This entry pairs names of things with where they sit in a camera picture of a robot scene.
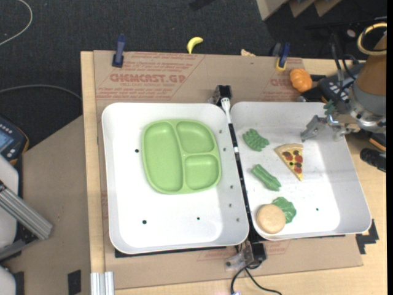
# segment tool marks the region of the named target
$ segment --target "robotic hand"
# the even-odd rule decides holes
[[[320,134],[327,125],[333,128],[336,140],[348,133],[361,130],[383,134],[386,140],[387,34],[384,34],[373,50],[365,49],[362,44],[366,34],[380,27],[387,27],[387,24],[369,26],[359,36],[357,46],[360,51],[369,55],[369,58],[363,65],[358,65],[361,69],[351,87],[345,86],[343,73],[338,70],[335,80],[339,86],[335,88],[335,92],[339,99],[330,100],[324,106],[325,118],[314,116],[311,119],[306,126],[307,129],[300,134],[303,142]],[[323,81],[333,84],[329,78]],[[360,158],[386,172],[386,151],[381,153],[364,149],[360,153]]]

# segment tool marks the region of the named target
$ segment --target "toy vegetable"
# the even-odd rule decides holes
[[[292,86],[297,89],[300,93],[309,90],[313,86],[313,80],[309,73],[303,68],[292,69],[289,73],[290,81]]]

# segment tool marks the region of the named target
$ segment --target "wooden table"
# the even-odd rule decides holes
[[[88,194],[88,221],[90,237],[91,272],[103,273],[105,269],[101,193],[99,184],[99,154],[97,145],[97,118],[93,52],[81,53],[82,91],[84,101],[84,130]],[[333,60],[304,59],[310,74],[333,74]],[[347,136],[360,183],[378,231],[376,244],[367,245],[362,256],[364,265],[348,269],[333,269],[284,275],[270,275],[255,279],[266,288],[289,294],[387,294],[387,227],[386,227],[386,174],[363,162],[360,151],[370,147],[366,141]],[[249,278],[239,278],[236,288],[243,295],[264,294]],[[230,280],[133,288],[116,291],[116,294],[230,294]]]

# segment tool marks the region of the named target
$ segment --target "black floor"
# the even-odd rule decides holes
[[[44,84],[80,95],[80,51],[114,49],[119,33],[127,37],[126,51],[186,52],[187,41],[201,36],[204,43],[194,53],[239,55],[246,49],[268,55],[275,42],[289,42],[290,56],[331,58],[329,34],[341,36],[349,26],[333,26],[331,32],[307,26],[387,15],[387,0],[343,0],[323,17],[311,6],[294,18],[284,4],[264,22],[255,0],[212,0],[200,8],[198,0],[24,1],[33,10],[31,26],[0,45],[0,114],[25,131],[31,146],[81,115],[81,102],[50,88],[1,90]],[[0,43],[28,21],[26,6],[0,0]],[[344,53],[366,59],[354,41],[341,41]]]

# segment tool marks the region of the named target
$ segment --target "screen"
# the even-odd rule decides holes
[[[11,144],[13,140],[14,139],[9,135],[3,131],[0,131],[0,152],[2,152],[9,144]]]

